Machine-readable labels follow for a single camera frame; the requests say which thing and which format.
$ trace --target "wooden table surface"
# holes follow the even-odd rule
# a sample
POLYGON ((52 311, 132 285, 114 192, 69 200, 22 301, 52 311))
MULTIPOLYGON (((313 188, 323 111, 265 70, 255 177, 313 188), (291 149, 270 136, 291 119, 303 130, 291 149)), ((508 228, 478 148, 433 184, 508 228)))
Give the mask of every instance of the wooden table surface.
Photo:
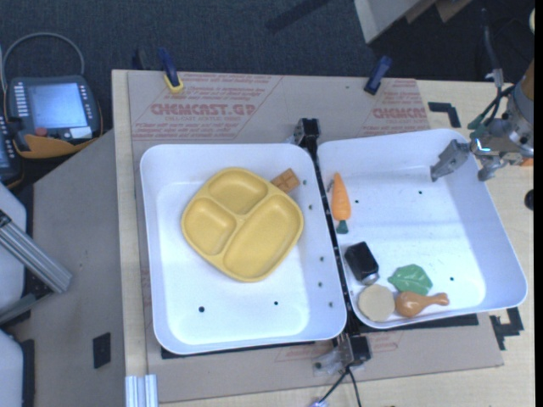
MULTIPOLYGON (((120 257, 125 330, 126 374, 148 373, 143 321, 141 277, 134 198, 134 172, 128 101, 127 72, 113 71, 115 149, 120 216, 120 257)), ((460 81, 418 81, 425 104, 451 103, 462 122, 457 129, 465 137, 464 128, 493 99, 491 83, 460 81)), ((450 128, 447 115, 430 112, 432 128, 450 128)), ((534 188, 533 167, 507 166, 496 172, 487 186, 528 279, 529 293, 518 307, 523 331, 518 337, 507 337, 502 352, 504 366, 475 371, 455 371, 424 376, 358 383, 365 407, 407 406, 511 406, 535 405, 535 310, 534 310, 534 213, 523 204, 524 195, 534 188)), ((507 314, 497 313, 502 323, 507 314)), ((308 387, 288 391, 247 394, 220 399, 202 399, 161 404, 170 407, 244 407, 244 406, 309 406, 329 387, 308 387)), ((327 399, 330 406, 356 405, 352 384, 339 385, 327 399)))

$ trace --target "toy carrot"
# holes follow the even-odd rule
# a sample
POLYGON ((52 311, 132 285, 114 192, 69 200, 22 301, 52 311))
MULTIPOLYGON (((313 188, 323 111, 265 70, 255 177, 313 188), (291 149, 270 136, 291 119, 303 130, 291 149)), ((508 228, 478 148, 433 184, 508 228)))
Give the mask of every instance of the toy carrot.
POLYGON ((347 194, 347 188, 345 187, 343 179, 338 172, 333 175, 332 217, 339 221, 339 225, 336 228, 338 234, 346 234, 349 232, 346 222, 346 220, 350 218, 349 195, 347 194))

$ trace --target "black connector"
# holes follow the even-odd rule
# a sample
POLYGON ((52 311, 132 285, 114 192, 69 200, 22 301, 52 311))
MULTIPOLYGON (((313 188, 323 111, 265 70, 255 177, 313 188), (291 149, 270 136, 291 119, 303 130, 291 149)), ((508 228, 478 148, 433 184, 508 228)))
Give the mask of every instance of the black connector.
POLYGON ((306 148, 314 162, 317 161, 316 156, 316 139, 321 135, 321 127, 319 119, 302 118, 298 121, 294 130, 294 142, 301 148, 306 148))
POLYGON ((367 341, 367 337, 362 335, 353 335, 349 338, 349 340, 350 347, 353 351, 353 361, 351 365, 361 365, 364 362, 368 362, 372 358, 370 343, 367 341))

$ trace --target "yellow divided plate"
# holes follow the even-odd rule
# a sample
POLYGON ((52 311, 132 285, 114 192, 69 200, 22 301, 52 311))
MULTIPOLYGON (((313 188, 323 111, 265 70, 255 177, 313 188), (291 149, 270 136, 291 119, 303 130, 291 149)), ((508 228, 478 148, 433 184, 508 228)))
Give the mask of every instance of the yellow divided plate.
POLYGON ((256 282, 285 259, 304 227, 298 204, 250 170, 212 176, 183 211, 188 243, 226 275, 256 282))

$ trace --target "toy bread roll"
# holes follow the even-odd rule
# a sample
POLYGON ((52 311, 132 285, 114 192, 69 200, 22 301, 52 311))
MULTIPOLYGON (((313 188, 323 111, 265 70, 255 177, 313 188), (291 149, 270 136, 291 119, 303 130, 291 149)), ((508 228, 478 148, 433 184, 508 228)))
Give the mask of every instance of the toy bread roll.
POLYGON ((394 295, 387 287, 373 284, 358 296, 358 308, 372 321, 386 321, 395 310, 394 295))

